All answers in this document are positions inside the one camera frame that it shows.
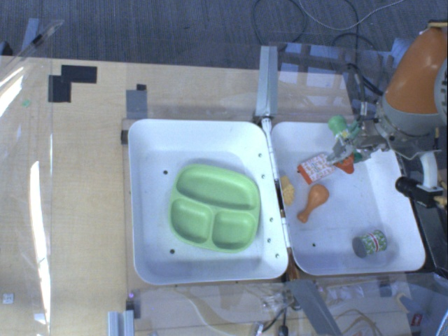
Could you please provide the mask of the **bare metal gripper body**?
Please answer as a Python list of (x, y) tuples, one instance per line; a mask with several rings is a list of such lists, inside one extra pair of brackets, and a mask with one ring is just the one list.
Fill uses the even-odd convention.
[(378, 117), (358, 117), (357, 133), (353, 139), (353, 147), (361, 155), (371, 155), (376, 151), (388, 151), (388, 134), (384, 131), (382, 119)]

